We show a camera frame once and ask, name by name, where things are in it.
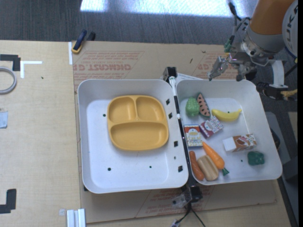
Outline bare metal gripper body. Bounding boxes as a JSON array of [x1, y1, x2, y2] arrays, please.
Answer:
[[228, 38, 276, 68]]

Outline white paper sheet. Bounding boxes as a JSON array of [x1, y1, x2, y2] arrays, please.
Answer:
[[176, 72, 204, 81]]

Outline red and green watermelon slice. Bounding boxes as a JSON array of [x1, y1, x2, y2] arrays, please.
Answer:
[[196, 92, 212, 119]]

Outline green grapes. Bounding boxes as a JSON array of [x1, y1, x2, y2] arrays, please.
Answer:
[[185, 96, 200, 118]]

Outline yellow banana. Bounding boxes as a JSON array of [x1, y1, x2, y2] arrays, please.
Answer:
[[211, 108, 243, 122]]

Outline thin black and white rod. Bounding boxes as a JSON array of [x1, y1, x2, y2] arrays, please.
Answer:
[[169, 76, 191, 187]]

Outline maroon and white carton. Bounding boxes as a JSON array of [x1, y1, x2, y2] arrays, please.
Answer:
[[199, 115, 224, 140]]

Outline brown and white carton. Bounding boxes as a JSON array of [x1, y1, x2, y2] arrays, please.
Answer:
[[222, 133, 258, 153]]

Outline red and white packet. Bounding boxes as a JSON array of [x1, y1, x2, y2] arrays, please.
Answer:
[[183, 124, 204, 148]]

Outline dark green broccoli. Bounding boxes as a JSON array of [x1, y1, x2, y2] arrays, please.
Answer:
[[247, 150, 266, 166]]

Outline orange carrot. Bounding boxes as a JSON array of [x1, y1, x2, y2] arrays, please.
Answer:
[[202, 141, 230, 177]]

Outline white plastic tray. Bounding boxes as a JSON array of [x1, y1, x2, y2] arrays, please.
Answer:
[[77, 79, 189, 194], [175, 79, 284, 186]]

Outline tan bread bun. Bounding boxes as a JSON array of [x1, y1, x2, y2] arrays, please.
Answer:
[[196, 155, 220, 182]]

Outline orange sausage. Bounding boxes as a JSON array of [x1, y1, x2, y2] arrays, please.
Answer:
[[188, 150, 205, 182]]

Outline yellow divided plate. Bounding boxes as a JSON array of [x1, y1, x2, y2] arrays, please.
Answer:
[[107, 95, 170, 151]]

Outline brown cardboard board red print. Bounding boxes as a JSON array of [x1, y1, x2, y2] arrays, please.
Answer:
[[71, 41, 277, 224]]

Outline white tape roll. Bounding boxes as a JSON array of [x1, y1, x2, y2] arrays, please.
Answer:
[[0, 66, 18, 95]]

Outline black cylinder on white bracket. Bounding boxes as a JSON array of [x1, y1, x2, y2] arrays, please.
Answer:
[[255, 60, 290, 101]]

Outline black block with thin wires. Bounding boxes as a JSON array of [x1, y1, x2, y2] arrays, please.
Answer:
[[162, 66, 178, 81], [171, 185, 204, 209]]

